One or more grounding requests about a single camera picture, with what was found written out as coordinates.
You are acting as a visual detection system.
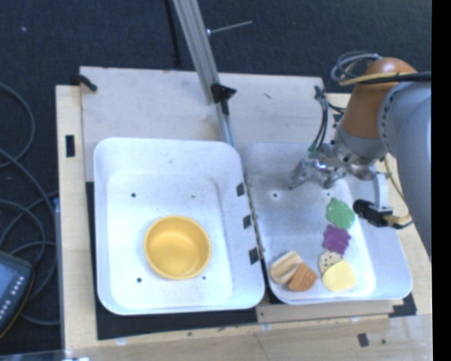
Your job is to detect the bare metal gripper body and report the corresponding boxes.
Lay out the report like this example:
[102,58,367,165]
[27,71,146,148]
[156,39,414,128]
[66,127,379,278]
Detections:
[303,141,379,181]

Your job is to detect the green toy leaf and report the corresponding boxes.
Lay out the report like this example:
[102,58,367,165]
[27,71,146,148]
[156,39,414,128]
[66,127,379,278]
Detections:
[325,196,356,231]

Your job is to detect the white plastic tray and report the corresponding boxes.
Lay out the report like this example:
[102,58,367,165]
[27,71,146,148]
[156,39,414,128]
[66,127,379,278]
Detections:
[92,137,266,317]
[241,142,414,306]

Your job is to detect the purple toy grapes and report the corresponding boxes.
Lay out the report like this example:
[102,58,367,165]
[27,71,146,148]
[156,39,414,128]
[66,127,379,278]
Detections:
[322,224,353,256]

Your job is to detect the beige biscuit with dark dots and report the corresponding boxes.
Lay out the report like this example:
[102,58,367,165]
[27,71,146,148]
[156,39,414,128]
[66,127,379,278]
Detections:
[317,250,343,277]

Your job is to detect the beige toy bread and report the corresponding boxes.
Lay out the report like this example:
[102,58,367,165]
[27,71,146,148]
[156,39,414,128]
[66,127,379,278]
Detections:
[269,250,304,286]

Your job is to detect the yellow toy slice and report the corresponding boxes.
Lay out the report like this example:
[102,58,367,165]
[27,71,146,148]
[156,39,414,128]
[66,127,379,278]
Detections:
[322,259,357,293]

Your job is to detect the orange-brown ridged toy biscuit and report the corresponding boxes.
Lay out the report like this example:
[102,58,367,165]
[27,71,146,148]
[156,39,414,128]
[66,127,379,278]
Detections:
[287,262,319,293]

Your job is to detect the black block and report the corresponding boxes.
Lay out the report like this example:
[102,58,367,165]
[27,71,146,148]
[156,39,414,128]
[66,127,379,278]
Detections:
[210,82,238,107]

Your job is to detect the yellow bowl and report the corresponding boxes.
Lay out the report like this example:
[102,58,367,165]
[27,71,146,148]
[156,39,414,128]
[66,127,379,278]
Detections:
[143,215,213,281]

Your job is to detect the pale wood board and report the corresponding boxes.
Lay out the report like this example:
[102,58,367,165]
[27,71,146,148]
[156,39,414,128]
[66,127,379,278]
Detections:
[78,65,405,325]

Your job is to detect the black cylinder on white bracket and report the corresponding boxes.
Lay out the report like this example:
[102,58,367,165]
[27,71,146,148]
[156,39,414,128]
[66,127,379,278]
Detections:
[352,173,394,228]

